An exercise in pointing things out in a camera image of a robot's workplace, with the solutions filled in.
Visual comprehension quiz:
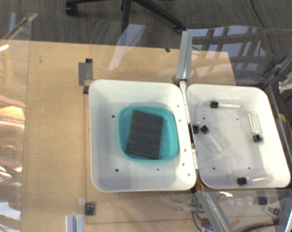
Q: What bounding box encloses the black ribbed rectangular block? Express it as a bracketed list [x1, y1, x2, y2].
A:
[125, 109, 164, 160]

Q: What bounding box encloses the teal plastic bowl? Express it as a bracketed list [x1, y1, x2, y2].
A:
[117, 105, 180, 163]

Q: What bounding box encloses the thin black and white rod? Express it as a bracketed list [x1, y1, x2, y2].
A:
[179, 81, 202, 192]

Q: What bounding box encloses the white plastic tray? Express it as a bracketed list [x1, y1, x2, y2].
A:
[88, 79, 197, 193]
[185, 83, 292, 190]

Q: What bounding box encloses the clear plastic bottle black cap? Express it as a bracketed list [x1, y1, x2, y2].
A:
[236, 169, 273, 186]
[192, 103, 204, 135]
[209, 100, 242, 109]
[199, 125, 231, 155]
[247, 113, 263, 144]

